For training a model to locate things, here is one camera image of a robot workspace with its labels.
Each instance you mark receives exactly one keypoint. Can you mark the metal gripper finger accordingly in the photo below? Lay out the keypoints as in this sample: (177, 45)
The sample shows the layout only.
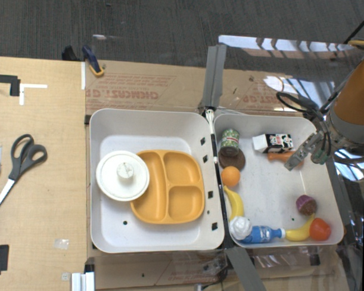
(294, 160)

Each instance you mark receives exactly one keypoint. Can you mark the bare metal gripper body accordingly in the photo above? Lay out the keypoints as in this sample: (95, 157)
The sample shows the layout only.
(317, 140)

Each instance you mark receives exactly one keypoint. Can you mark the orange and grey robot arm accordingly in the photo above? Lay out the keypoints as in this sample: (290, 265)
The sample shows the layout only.
(355, 94)

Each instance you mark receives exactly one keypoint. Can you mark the orange carrot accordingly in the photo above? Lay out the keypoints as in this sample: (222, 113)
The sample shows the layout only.
(278, 156)

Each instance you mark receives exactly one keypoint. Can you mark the white milk carton cow print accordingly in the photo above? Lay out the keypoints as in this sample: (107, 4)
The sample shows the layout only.
(274, 142)

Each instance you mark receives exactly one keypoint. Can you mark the white plastic tray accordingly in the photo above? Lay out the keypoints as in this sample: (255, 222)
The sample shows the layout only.
(155, 236)
(273, 187)

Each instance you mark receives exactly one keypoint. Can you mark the purple and brown cupcake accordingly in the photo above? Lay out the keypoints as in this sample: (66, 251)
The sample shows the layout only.
(306, 204)

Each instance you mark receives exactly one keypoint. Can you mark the orange ball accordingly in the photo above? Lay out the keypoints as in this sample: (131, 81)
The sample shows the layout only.
(230, 176)

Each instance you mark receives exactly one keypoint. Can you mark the green can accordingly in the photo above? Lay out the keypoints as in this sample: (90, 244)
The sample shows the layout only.
(230, 140)

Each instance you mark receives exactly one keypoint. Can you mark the yellow banana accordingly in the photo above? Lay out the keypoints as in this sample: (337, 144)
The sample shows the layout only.
(237, 203)
(298, 234)

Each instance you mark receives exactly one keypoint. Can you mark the blue bottle white cap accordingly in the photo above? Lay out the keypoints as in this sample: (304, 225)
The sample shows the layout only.
(263, 234)

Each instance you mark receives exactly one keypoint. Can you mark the thin black and white rod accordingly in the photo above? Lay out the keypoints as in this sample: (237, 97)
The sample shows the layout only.
(213, 143)

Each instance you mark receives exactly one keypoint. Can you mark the orange divided plate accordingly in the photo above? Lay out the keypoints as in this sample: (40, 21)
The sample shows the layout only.
(180, 186)

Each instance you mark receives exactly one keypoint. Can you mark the white round lidded bowl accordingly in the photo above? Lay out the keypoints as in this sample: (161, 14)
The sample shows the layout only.
(122, 175)

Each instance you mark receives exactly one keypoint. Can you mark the brown cardboard board red print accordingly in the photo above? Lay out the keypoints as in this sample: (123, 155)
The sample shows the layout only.
(127, 80)

